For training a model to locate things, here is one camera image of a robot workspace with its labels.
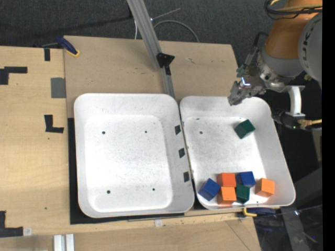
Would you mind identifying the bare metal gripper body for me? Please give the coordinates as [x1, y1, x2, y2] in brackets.
[242, 63, 295, 98]

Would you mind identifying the green cube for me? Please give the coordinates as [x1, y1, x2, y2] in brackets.
[235, 184, 251, 202]
[233, 119, 256, 140]

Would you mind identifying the white plastic tray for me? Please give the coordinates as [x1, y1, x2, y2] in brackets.
[179, 95, 297, 211]
[73, 93, 195, 219]

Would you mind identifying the blue cube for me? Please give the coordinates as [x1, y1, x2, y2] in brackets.
[198, 178, 221, 202]
[237, 171, 256, 188]

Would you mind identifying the orange cube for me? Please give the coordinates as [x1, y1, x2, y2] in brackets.
[216, 173, 237, 188]
[216, 186, 238, 208]
[255, 178, 276, 198]

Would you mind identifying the pale brown flat board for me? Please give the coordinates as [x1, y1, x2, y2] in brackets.
[63, 35, 262, 235]

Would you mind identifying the black cylinder on white bracket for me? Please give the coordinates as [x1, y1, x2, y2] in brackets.
[272, 85, 306, 130]

